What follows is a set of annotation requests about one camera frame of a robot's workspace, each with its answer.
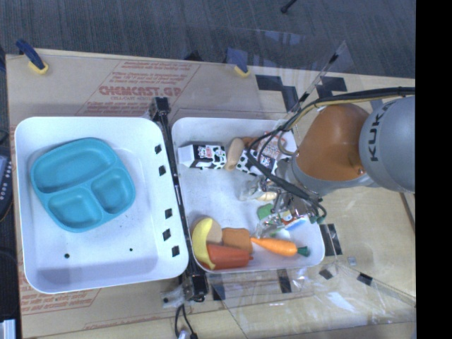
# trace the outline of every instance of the toy food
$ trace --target toy food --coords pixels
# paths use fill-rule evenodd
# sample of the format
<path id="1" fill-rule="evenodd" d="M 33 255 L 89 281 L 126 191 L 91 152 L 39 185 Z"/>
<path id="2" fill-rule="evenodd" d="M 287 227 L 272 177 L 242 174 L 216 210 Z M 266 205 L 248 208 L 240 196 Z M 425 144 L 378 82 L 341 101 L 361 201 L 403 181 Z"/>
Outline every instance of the toy food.
<path id="1" fill-rule="evenodd" d="M 278 194 L 276 192 L 268 191 L 268 192 L 264 192 L 262 194 L 262 196 L 259 196 L 258 198 L 256 198 L 256 200 L 257 201 L 272 201 L 272 200 L 276 199 L 277 196 L 278 196 Z"/>
<path id="2" fill-rule="evenodd" d="M 274 158 L 268 157 L 266 155 L 261 155 L 260 159 L 258 158 L 258 151 L 250 149 L 249 153 L 254 157 L 255 160 L 258 160 L 258 162 L 263 165 L 267 170 L 271 171 L 272 173 L 275 172 L 277 167 L 277 162 Z M 243 171 L 247 174 L 251 174 L 253 176 L 261 175 L 262 172 L 258 167 L 256 167 L 252 161 L 249 160 L 248 157 L 248 150 L 244 149 L 242 152 L 242 155 L 239 158 L 239 162 L 237 163 L 236 169 L 239 171 Z"/>
<path id="3" fill-rule="evenodd" d="M 258 239 L 256 237 L 252 237 L 251 242 L 273 252 L 274 254 L 282 256 L 294 256 L 295 254 L 300 254 L 303 256 L 309 255 L 309 250 L 307 249 L 307 247 L 298 248 L 294 242 L 283 239 L 274 239 L 272 237 L 262 237 Z"/>
<path id="4" fill-rule="evenodd" d="M 222 240 L 225 246 L 246 250 L 250 254 L 253 252 L 253 245 L 247 229 L 226 227 L 222 230 Z"/>
<path id="5" fill-rule="evenodd" d="M 221 240 L 220 224 L 209 217 L 199 220 L 191 233 L 193 253 L 196 259 L 206 264 L 211 270 L 215 268 L 215 264 L 209 258 L 207 243 L 220 244 Z"/>
<path id="6" fill-rule="evenodd" d="M 249 148 L 249 146 L 256 140 L 256 137 L 242 137 L 242 141 L 245 144 L 246 148 Z"/>
<path id="7" fill-rule="evenodd" d="M 234 138 L 227 150 L 225 170 L 232 171 L 237 166 L 243 149 L 245 149 L 245 143 L 241 138 Z"/>
<path id="8" fill-rule="evenodd" d="M 215 270 L 242 268 L 253 259 L 247 250 L 223 245 L 207 244 L 207 252 Z"/>
<path id="9" fill-rule="evenodd" d="M 190 168 L 219 170 L 226 163 L 226 152 L 222 145 L 191 144 L 177 148 L 179 163 Z"/>

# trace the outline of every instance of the blue divided plate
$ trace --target blue divided plate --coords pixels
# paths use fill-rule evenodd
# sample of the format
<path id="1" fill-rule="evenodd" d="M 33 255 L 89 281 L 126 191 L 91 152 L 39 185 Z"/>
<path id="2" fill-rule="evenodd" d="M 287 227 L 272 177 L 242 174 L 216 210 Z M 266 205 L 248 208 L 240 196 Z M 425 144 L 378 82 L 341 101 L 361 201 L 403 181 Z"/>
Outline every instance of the blue divided plate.
<path id="1" fill-rule="evenodd" d="M 33 163 L 33 189 L 63 229 L 84 232 L 126 211 L 135 186 L 118 155 L 104 141 L 82 138 L 45 153 Z"/>

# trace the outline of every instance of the yellow clamp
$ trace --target yellow clamp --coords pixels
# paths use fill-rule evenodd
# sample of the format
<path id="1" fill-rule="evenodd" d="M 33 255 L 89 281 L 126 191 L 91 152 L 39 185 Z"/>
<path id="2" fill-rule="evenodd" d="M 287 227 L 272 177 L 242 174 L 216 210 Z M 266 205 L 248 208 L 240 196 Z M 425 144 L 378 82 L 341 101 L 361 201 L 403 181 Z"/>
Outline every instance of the yellow clamp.
<path id="1" fill-rule="evenodd" d="M 36 65 L 34 65 L 31 61 L 28 62 L 28 66 L 36 73 L 38 74 L 46 74 L 46 72 L 49 70 L 49 65 L 44 63 L 44 68 L 39 69 Z"/>
<path id="2" fill-rule="evenodd" d="M 246 78 L 251 74 L 251 71 L 248 69 L 248 71 L 245 73 L 243 70 L 241 70 L 237 65 L 234 67 L 234 70 L 237 74 L 239 74 L 242 78 Z"/>

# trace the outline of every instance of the cardboard sheet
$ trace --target cardboard sheet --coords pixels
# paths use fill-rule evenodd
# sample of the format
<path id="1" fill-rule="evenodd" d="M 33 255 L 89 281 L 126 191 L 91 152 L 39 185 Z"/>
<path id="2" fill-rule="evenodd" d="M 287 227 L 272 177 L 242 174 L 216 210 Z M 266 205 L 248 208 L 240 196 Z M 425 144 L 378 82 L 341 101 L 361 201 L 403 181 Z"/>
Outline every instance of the cardboard sheet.
<path id="1" fill-rule="evenodd" d="M 155 96 L 169 98 L 172 123 L 182 117 L 280 119 L 286 113 L 281 93 L 259 90 L 255 75 L 279 76 L 284 85 L 296 87 L 301 95 L 317 74 L 313 71 L 251 67 L 252 74 L 242 78 L 227 64 L 48 49 L 37 51 L 49 64 L 45 75 L 32 71 L 25 56 L 6 57 L 12 144 L 15 127 L 28 117 L 142 117 L 148 113 Z M 343 79 L 350 91 L 414 85 L 411 79 L 347 74 L 331 76 Z M 311 119 L 307 117 L 300 127 L 296 127 L 296 139 L 302 139 Z M 14 162 L 14 146 L 11 148 Z M 361 189 L 352 189 L 333 194 L 325 204 L 330 208 L 331 221 L 328 223 L 335 223 L 338 229 L 343 249 L 341 258 L 355 258 L 356 270 L 368 272 L 391 287 L 415 296 L 415 238 L 399 194 L 384 190 L 362 193 Z M 174 308 L 163 307 L 160 293 L 177 286 L 176 280 L 142 282 L 70 294 L 36 292 L 23 274 L 22 237 L 17 217 L 16 227 L 24 338 L 109 328 L 174 316 Z M 193 305 L 191 313 L 225 308 L 223 302 L 213 301 L 209 296 L 206 302 Z M 259 315 L 261 310 L 268 308 L 258 307 Z M 245 309 L 240 311 L 240 315 L 239 322 L 250 325 L 246 328 L 249 334 L 253 316 L 248 316 Z M 297 320 L 300 328 L 309 328 L 303 318 Z M 320 326 L 316 325 L 315 330 L 321 330 Z"/>

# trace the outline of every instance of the black hole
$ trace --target black hole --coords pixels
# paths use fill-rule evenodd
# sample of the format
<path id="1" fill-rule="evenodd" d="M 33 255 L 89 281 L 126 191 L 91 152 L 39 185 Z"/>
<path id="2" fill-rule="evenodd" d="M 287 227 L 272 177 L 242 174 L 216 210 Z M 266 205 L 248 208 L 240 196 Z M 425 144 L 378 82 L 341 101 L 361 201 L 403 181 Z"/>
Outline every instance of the black hole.
<path id="1" fill-rule="evenodd" d="M 165 231 L 163 232 L 163 240 L 166 241 L 166 240 L 168 240 L 170 237 L 171 237 L 170 229 L 165 230 Z"/>
<path id="2" fill-rule="evenodd" d="M 172 257 L 175 257 L 177 255 L 179 255 L 179 247 L 178 246 L 174 246 L 172 248 Z"/>

